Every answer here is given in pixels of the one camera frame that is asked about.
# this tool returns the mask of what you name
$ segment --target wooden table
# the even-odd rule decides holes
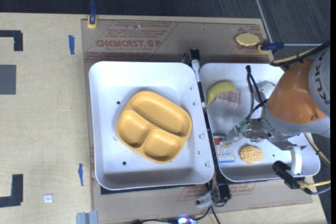
[[[0,38],[0,64],[16,65],[16,94],[0,94],[0,197],[11,195],[13,174],[24,177],[23,202],[0,208],[1,223],[76,223],[77,212],[93,210],[90,170],[83,170],[84,186],[78,175],[79,164],[90,166],[81,46],[81,20],[85,18],[0,14],[0,30],[20,30],[24,39],[23,51],[13,51],[13,39]],[[69,50],[69,35],[75,38],[74,55]],[[53,194],[54,201],[44,202],[45,194]],[[312,200],[218,217],[222,223],[327,223],[319,197]],[[215,220],[209,215],[199,222]]]

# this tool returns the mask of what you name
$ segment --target black cable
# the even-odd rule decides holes
[[[252,111],[253,111],[254,97],[253,97],[253,87],[252,87],[252,83],[251,83],[251,80],[250,80],[251,66],[246,66],[245,68],[247,70],[246,80],[247,80],[247,84],[248,84],[248,87],[249,87],[250,93],[251,93],[251,108],[250,108],[250,113],[245,118],[247,121],[249,121],[251,119],[251,115],[252,115]]]
[[[255,108],[253,108],[252,113],[255,112],[258,108],[261,108],[266,104],[268,99],[263,100],[263,102],[259,103]]]
[[[309,188],[305,188],[303,189],[303,191],[309,195],[319,195],[319,194],[322,194],[322,193],[326,193],[327,191],[330,191],[331,190],[331,186],[323,189],[323,190],[320,190],[320,191],[317,191],[317,192],[312,192]]]
[[[214,214],[215,219],[217,220],[217,223],[218,223],[218,224],[221,224],[220,221],[219,221],[219,219],[218,219],[217,216],[216,216],[216,213],[215,213],[214,208],[213,208],[212,206],[210,206],[210,208],[211,208],[211,210],[212,210],[212,213]]]
[[[157,221],[157,222],[164,222],[164,223],[174,223],[172,222],[172,220],[159,220],[159,219],[146,219],[146,220],[142,220],[140,223],[145,223],[145,222],[149,222],[149,221]]]
[[[227,201],[225,201],[223,204],[221,204],[221,205],[218,205],[218,204],[213,204],[215,207],[223,207],[223,206],[225,206],[226,205],[226,203],[227,203]]]
[[[288,61],[284,61],[284,62],[280,62],[280,63],[274,63],[273,61],[270,63],[271,66],[274,67],[285,67],[288,65],[291,65],[292,63],[295,63],[297,61],[302,61],[304,58],[307,58],[308,56],[314,55],[320,51],[322,51],[323,49],[327,48],[330,45],[330,40],[328,40],[327,42],[319,45],[318,47],[316,47],[314,50],[306,53],[305,55],[302,55],[300,57],[297,57],[293,60],[288,60]]]
[[[250,73],[250,78],[252,79],[254,88],[256,89],[256,92],[257,92],[257,95],[258,95],[258,98],[259,98],[259,102],[262,103],[263,100],[261,99],[261,95],[260,95],[260,92],[259,92],[259,89],[258,89],[258,85],[257,85],[256,81],[254,80],[254,78],[253,78],[253,76],[252,76],[251,73]]]
[[[209,211],[210,211],[210,207],[208,208],[208,210],[205,212],[204,215],[202,215],[202,216],[200,216],[198,218],[194,218],[193,220],[198,221],[198,220],[201,220],[201,219],[205,218],[206,215],[209,213]]]
[[[205,183],[205,188],[207,191],[212,190],[212,184],[213,184],[213,179],[211,179],[209,182]]]

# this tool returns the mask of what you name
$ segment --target yellow food container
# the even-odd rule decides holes
[[[117,136],[141,156],[167,163],[182,150],[191,128],[191,118],[180,106],[155,92],[141,91],[122,110]]]

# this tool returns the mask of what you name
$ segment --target black tape marking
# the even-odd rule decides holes
[[[16,65],[0,65],[0,94],[16,94]]]
[[[12,175],[12,191],[10,196],[0,197],[0,208],[20,206],[23,202],[23,174]]]
[[[23,51],[22,32],[20,30],[0,30],[0,37],[13,37],[14,51]]]

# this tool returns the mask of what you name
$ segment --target banana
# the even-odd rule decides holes
[[[236,86],[234,86],[231,82],[222,81],[214,86],[212,86],[207,93],[206,98],[206,106],[209,106],[210,103],[222,92],[231,92],[236,90]]]

